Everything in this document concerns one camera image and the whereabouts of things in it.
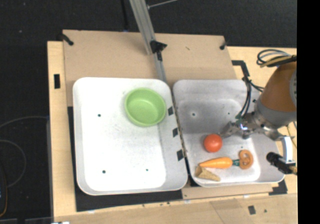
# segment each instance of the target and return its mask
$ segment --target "tray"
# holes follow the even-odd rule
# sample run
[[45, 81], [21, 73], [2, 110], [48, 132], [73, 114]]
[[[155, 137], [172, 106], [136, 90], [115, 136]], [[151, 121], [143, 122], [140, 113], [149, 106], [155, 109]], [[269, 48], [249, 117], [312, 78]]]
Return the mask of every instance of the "tray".
[[[167, 106], [157, 125], [139, 127], [126, 116], [136, 88], [160, 94]], [[81, 78], [73, 87], [77, 183], [89, 195], [174, 191], [187, 182], [170, 88], [157, 79]]]
[[[219, 133], [228, 121], [235, 121], [245, 103], [246, 93], [247, 87], [241, 80], [180, 80], [174, 84], [174, 101], [190, 174], [202, 187], [273, 183], [285, 177], [266, 160], [268, 152], [278, 153], [279, 150], [276, 142], [263, 134], [252, 134], [246, 140], [241, 134], [234, 134], [223, 140], [223, 147], [216, 153], [208, 153], [203, 146], [206, 135]], [[253, 101], [259, 95], [253, 88], [250, 112], [254, 110]], [[236, 166], [209, 169], [220, 176], [220, 182], [195, 177], [200, 162], [218, 157], [238, 159], [242, 149], [253, 154], [254, 163], [249, 169], [242, 170]]]

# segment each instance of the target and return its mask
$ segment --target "tomato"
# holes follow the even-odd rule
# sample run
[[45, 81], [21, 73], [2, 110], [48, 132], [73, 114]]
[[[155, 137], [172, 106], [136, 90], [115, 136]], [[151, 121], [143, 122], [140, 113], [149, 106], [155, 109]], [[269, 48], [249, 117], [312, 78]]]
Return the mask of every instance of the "tomato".
[[218, 134], [209, 134], [204, 139], [203, 145], [208, 152], [217, 152], [222, 147], [222, 138]]

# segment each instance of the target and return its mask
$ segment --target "carrot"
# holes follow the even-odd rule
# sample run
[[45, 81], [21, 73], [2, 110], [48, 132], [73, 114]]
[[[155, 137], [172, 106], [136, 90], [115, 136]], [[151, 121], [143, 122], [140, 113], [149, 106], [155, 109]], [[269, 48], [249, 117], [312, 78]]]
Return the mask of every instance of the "carrot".
[[221, 168], [226, 169], [233, 165], [233, 161], [231, 158], [222, 157], [222, 158], [215, 158], [199, 164], [201, 167], [208, 167], [208, 168]]

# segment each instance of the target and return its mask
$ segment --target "bowl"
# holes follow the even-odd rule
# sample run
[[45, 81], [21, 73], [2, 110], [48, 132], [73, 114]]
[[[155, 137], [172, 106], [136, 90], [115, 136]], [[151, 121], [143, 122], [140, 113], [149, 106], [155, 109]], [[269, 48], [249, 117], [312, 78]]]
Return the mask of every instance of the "bowl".
[[125, 112], [132, 123], [148, 127], [161, 122], [166, 116], [166, 103], [157, 92], [148, 88], [137, 88], [125, 98]]

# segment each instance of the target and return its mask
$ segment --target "black background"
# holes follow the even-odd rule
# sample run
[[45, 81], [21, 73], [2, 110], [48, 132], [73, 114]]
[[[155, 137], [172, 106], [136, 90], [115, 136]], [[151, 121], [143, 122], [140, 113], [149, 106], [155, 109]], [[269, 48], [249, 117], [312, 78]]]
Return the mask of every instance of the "black background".
[[[146, 0], [155, 4], [166, 0]], [[178, 0], [155, 7], [155, 32], [223, 35], [228, 45], [297, 47], [298, 0]], [[138, 31], [125, 0], [129, 31]], [[0, 0], [0, 124], [25, 116], [48, 116], [48, 40], [62, 29], [124, 29], [120, 0]], [[45, 217], [50, 212], [47, 132], [44, 119], [26, 119], [0, 128], [0, 138], [23, 148], [24, 177], [9, 189], [9, 218]], [[23, 160], [0, 143], [8, 178]]]

